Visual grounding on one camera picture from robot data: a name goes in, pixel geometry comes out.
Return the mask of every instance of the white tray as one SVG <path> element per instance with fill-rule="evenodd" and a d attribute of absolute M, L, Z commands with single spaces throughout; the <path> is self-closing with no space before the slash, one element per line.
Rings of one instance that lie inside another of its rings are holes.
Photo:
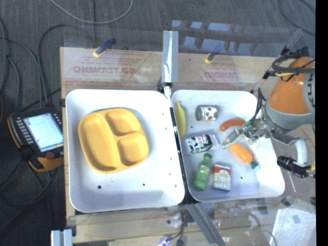
<path fill-rule="evenodd" d="M 176 102 L 180 101 L 186 114 L 187 136 L 212 132 L 221 143 L 233 130 L 225 132 L 219 130 L 220 125 L 235 117 L 249 120 L 255 112 L 257 99 L 254 95 L 243 91 L 210 91 L 210 90 L 178 90 L 172 95 L 172 105 L 176 112 Z M 195 109 L 198 105 L 218 106 L 218 118 L 215 121 L 197 121 Z M 252 199 L 275 197 L 283 193 L 285 183 L 277 157 L 270 139 L 261 138 L 255 144 L 248 145 L 244 137 L 239 144 L 248 149 L 259 165 L 252 169 L 249 164 L 239 162 L 229 149 L 221 145 L 207 151 L 212 155 L 212 165 L 215 162 L 227 163 L 231 166 L 231 190 L 229 192 L 213 190 L 211 178 L 205 191 L 196 191 L 191 187 L 198 164 L 205 153 L 187 155 L 181 145 L 183 164 L 186 171 L 188 187 L 191 195 L 200 202 L 214 202 L 225 200 Z"/>
<path fill-rule="evenodd" d="M 77 126 L 86 115 L 127 108 L 139 119 L 149 144 L 141 164 L 102 174 L 85 159 Z M 74 90 L 66 98 L 69 188 L 72 205 L 92 213 L 179 204 L 185 195 L 167 99 L 156 91 Z"/>

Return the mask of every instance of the carrot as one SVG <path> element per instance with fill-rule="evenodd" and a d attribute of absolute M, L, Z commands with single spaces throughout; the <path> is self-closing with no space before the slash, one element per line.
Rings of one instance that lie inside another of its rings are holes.
<path fill-rule="evenodd" d="M 243 120 L 242 118 L 233 118 L 223 122 L 222 125 L 220 126 L 220 130 L 226 131 L 229 127 L 242 126 L 244 124 L 245 124 L 245 120 Z"/>
<path fill-rule="evenodd" d="M 251 163 L 253 156 L 252 154 L 246 150 L 245 148 L 243 148 L 241 145 L 239 144 L 233 144 L 230 146 L 231 150 L 239 157 L 239 159 L 244 162 L 244 163 Z"/>

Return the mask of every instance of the screen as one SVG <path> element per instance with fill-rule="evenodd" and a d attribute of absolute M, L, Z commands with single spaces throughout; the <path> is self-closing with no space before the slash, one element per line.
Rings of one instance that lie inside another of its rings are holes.
<path fill-rule="evenodd" d="M 64 145 L 63 133 L 50 113 L 24 118 L 41 152 Z"/>

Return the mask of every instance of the gray floor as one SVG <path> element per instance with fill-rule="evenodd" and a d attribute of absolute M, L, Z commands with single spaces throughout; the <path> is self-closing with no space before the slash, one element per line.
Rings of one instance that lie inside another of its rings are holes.
<path fill-rule="evenodd" d="M 102 22 L 121 15 L 130 0 L 55 0 L 77 17 Z M 38 55 L 46 78 L 48 92 L 60 88 L 60 46 L 84 47 L 90 42 L 73 27 L 79 26 L 92 36 L 93 44 L 104 40 L 107 29 L 128 29 L 161 33 L 172 29 L 172 21 L 221 23 L 229 25 L 261 26 L 274 29 L 300 28 L 302 41 L 315 57 L 316 0 L 133 0 L 131 11 L 121 19 L 108 24 L 87 24 L 73 19 L 49 0 L 0 0 L 0 20 L 7 38 L 6 55 L 16 64 L 20 73 L 21 93 L 17 105 L 17 79 L 12 65 L 1 69 L 3 117 L 0 124 L 0 183 L 19 161 L 19 153 L 8 132 L 6 120 L 14 111 L 38 100 L 39 80 L 37 66 L 24 44 Z M 0 65 L 3 57 L 0 54 Z M 60 90 L 50 97 L 50 103 L 60 110 Z M 33 110 L 38 103 L 26 110 Z M 47 183 L 48 174 L 37 174 Z M 10 183 L 0 195 L 11 202 L 28 203 L 42 187 L 26 163 L 19 166 Z M 64 169 L 58 168 L 46 197 L 30 207 L 14 207 L 0 200 L 1 245 L 50 245 L 50 230 L 65 227 Z"/>

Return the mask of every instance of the green bottle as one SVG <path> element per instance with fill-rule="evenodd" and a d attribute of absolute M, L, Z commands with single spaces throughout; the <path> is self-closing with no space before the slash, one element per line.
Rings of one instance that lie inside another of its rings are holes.
<path fill-rule="evenodd" d="M 212 155 L 206 153 L 203 157 L 203 161 L 198 165 L 198 170 L 195 174 L 193 181 L 193 188 L 198 191 L 204 191 L 206 189 L 206 182 L 210 176 L 210 161 Z"/>

